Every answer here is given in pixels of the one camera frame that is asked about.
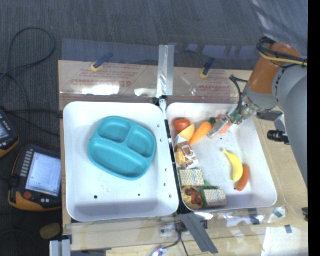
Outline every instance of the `red tomato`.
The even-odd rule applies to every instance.
[[[191,125],[191,122],[188,119],[179,118],[173,122],[173,126],[177,133],[181,133],[184,129],[189,127]]]

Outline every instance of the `wooden table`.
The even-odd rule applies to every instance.
[[[71,81],[85,75],[90,63],[80,61],[59,61],[59,93],[60,110],[73,101],[117,101],[117,98],[83,96],[73,94]],[[119,93],[120,101],[135,97],[136,85],[150,85],[150,81],[157,79],[158,67],[139,66],[137,74],[122,78]],[[197,77],[199,69],[175,68],[175,81],[185,78],[191,81]],[[225,103],[237,99],[237,91],[228,77],[248,80],[251,71],[244,70],[212,70],[211,81],[221,83],[220,91],[215,90],[215,84],[198,87],[200,93],[214,103]],[[180,90],[181,95],[187,95],[189,88]],[[150,98],[143,97],[139,101],[149,102]],[[208,221],[207,233],[223,256],[250,256],[250,255],[294,255],[309,252],[308,222],[302,208],[308,207],[308,190],[298,168],[290,146],[276,143],[267,139],[269,130],[274,130],[270,121],[261,121],[254,117],[254,123],[261,141],[262,148],[268,162],[270,172],[278,193],[278,199],[273,207],[254,209],[259,224],[253,224],[248,209],[231,212],[218,212]],[[73,222],[66,208],[66,168],[64,147],[64,126],[60,122],[61,160],[62,160],[62,206],[63,206],[63,233],[72,237],[71,251],[90,251],[112,248],[106,252],[109,256],[151,255],[152,251],[161,245],[170,245],[176,241],[178,235],[170,231],[172,224],[179,222],[179,218],[168,216],[163,218],[125,219],[113,221]],[[198,245],[189,232],[182,234],[189,255],[202,255]],[[182,243],[171,247],[166,253],[168,256],[185,255]]]

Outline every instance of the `turquoise divided plate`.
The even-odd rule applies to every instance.
[[[140,124],[120,116],[105,118],[89,141],[90,161],[125,180],[146,174],[156,153],[156,138]]]

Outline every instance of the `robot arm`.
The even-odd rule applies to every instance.
[[[290,45],[267,37],[260,40],[257,48],[262,57],[241,94],[238,107],[220,119],[208,136],[212,138],[228,123],[240,125],[252,115],[271,120],[265,117],[272,116],[278,106],[284,114],[284,133],[288,139],[284,142],[291,145],[308,187],[308,60],[301,58]]]

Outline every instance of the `toy sink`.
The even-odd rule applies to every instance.
[[[63,125],[66,208],[74,220],[159,217],[177,211],[178,190],[159,107],[149,103],[77,101],[65,107]],[[92,142],[96,147],[91,151],[96,154],[94,161],[99,159],[99,147],[112,152],[114,159],[102,160],[109,171],[90,160],[88,149],[92,138],[98,140]],[[137,167],[133,178],[124,178],[124,159]]]
[[[166,114],[172,140],[177,136],[173,126],[176,119],[189,119],[198,128],[210,117],[225,115],[234,107],[234,104],[215,103],[169,104]],[[180,181],[176,183],[164,115],[158,106],[72,102],[64,109],[63,124],[66,208],[73,219],[87,222],[161,217],[178,210],[178,190],[182,191],[182,186],[181,183],[179,186]],[[122,132],[110,132],[110,127]],[[152,135],[141,130],[134,132],[135,127],[146,129]],[[155,139],[154,156],[152,137]],[[104,158],[99,149],[111,156]],[[205,136],[192,145],[192,149],[199,162],[196,169],[202,170],[206,182],[225,192],[227,205],[190,208],[191,211],[264,208],[276,203],[277,191],[252,118],[212,139]],[[235,189],[232,165],[223,149],[236,154],[250,168],[249,182],[243,191]],[[124,167],[126,162],[138,171],[128,174]]]

